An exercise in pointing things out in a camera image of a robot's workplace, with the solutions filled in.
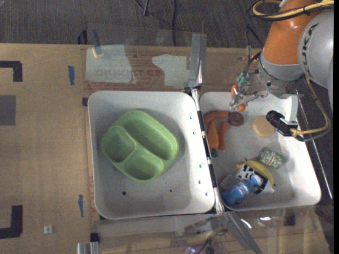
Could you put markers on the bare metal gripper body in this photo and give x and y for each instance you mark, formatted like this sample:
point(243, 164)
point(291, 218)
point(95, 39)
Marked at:
point(258, 85)

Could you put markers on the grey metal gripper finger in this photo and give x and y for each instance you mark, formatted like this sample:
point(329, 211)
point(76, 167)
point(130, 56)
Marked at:
point(235, 101)
point(251, 96)

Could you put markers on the orange toy carrot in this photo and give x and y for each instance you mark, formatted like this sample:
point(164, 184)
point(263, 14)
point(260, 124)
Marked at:
point(234, 90)

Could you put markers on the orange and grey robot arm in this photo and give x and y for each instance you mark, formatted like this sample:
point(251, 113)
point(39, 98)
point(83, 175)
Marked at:
point(284, 38)

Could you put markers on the round brown biscuit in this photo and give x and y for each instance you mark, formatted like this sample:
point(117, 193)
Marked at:
point(236, 118)

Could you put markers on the curved orange-brown toy sausage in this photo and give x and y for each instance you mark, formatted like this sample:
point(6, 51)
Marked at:
point(214, 115)

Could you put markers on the round tan bread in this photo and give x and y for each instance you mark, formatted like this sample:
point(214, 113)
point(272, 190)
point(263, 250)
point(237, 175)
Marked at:
point(262, 127)

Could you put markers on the straight orange-brown toy sausage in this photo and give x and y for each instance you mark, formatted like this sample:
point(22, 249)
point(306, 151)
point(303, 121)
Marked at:
point(222, 136)

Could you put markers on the orange carrot with green end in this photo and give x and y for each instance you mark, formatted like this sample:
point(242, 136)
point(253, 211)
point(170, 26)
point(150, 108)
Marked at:
point(212, 136)

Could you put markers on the thin black and white rod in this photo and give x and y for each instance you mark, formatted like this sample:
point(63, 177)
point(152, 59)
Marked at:
point(205, 139)

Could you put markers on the green and white can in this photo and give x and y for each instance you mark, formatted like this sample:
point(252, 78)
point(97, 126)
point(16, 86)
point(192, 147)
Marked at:
point(271, 157)

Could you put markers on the yellow banana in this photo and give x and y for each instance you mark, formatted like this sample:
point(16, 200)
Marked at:
point(260, 167)

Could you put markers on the black and white carton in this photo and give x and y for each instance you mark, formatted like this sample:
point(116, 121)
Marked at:
point(245, 173)

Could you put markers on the grey packet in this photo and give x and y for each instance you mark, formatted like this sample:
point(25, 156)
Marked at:
point(227, 182)

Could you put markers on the white plastic tray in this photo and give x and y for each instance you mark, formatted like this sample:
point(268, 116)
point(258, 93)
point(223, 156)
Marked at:
point(159, 194)
point(296, 173)

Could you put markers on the blue plastic bottle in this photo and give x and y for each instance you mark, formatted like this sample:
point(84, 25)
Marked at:
point(237, 193)

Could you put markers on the brown cardboard board, red print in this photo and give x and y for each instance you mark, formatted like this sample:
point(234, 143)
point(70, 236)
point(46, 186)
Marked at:
point(148, 73)

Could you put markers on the green divided plate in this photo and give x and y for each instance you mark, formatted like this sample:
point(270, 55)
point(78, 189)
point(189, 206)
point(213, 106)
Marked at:
point(137, 144)

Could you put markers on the small white square block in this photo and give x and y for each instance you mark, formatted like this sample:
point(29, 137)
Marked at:
point(48, 229)

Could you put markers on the black cylinder on white bracket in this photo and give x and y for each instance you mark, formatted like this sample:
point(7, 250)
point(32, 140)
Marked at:
point(279, 122)

